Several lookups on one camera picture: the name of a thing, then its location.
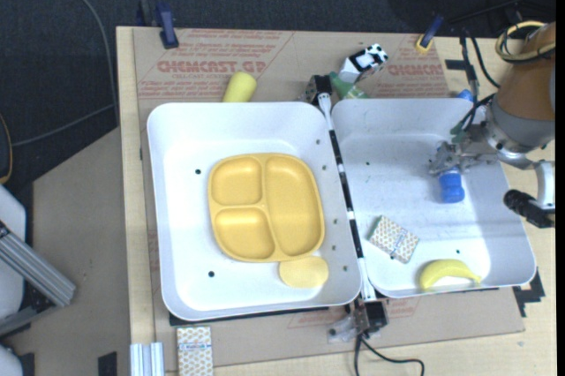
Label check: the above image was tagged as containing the orange patterned packet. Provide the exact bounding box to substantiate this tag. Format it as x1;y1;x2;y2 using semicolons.
176;325;215;376
366;214;421;266

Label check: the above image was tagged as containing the yellow divided plate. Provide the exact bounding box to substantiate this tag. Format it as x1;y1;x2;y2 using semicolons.
207;152;327;264

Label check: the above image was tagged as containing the yellow foam cylinder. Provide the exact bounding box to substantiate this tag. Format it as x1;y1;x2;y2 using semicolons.
221;71;259;104

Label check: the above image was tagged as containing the brown cardboard board red print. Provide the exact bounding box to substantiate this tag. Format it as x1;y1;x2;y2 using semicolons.
132;27;527;361

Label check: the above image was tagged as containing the black and white cow carton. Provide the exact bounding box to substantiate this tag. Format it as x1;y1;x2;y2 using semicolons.
337;42;390;86

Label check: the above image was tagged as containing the white plastic tray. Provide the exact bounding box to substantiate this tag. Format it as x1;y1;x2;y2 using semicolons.
146;101;365;322
329;97;539;300

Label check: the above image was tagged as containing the black cylinder on white bracket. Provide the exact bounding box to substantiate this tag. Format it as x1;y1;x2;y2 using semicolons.
503;160;556;229

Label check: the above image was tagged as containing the yellow round biscuit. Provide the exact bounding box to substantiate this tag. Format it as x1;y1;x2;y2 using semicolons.
277;255;330;290

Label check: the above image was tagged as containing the blue bottle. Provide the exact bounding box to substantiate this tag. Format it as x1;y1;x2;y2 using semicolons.
436;169;467;205

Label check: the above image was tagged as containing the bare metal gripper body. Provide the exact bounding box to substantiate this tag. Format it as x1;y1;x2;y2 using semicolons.
439;130;536;170

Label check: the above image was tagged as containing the thin black and white rod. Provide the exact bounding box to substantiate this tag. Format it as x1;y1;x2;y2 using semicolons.
318;94;375;301

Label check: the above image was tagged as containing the yellow banana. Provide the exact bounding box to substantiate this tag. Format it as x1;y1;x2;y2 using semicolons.
418;259;484;292

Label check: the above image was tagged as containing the green bottle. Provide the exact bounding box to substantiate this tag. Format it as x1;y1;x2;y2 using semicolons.
328;71;372;101

